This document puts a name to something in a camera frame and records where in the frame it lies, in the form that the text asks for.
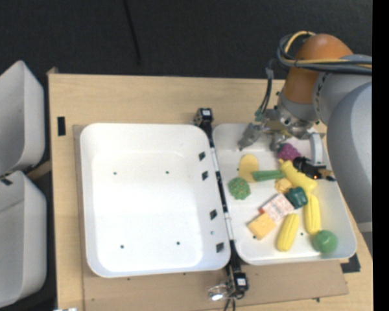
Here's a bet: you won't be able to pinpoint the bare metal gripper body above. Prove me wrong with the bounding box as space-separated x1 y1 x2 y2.
262 108 316 141

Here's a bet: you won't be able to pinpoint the purple grapes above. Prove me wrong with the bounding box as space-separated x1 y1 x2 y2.
277 143 301 162

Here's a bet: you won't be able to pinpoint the yellow flat slice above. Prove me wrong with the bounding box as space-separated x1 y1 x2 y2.
238 154 260 184

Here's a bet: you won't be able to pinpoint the green stalk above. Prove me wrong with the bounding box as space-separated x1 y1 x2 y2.
252 169 287 184

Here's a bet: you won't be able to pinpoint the yellow squeeze bottle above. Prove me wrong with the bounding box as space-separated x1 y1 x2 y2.
277 158 319 194

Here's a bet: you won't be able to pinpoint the small yellow lump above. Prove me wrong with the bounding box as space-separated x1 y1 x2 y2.
274 178 293 194

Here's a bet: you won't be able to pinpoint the green broccoli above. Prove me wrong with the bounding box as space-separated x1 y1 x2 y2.
227 177 252 202

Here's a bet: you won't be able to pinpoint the thin black and white rod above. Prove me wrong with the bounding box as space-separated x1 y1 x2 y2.
204 124 241 273

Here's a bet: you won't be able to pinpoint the pink and white carton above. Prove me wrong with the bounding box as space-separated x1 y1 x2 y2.
258 192 296 224

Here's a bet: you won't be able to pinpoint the yellow corn cob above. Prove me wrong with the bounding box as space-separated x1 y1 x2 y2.
303 194 322 236
276 213 301 253

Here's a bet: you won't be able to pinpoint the yellow cheese block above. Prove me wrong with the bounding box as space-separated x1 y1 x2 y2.
247 213 277 241

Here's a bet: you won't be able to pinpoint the white plastic tray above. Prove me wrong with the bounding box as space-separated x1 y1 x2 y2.
79 122 232 279
211 122 358 267

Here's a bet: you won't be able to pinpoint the green apple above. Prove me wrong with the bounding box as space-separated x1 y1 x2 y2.
311 229 339 254

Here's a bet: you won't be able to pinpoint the black cylinder on white bracket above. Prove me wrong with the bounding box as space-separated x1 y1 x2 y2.
292 132 337 181

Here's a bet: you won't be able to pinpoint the black block with thin wires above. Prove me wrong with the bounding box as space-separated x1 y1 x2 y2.
232 271 250 294
193 107 214 126

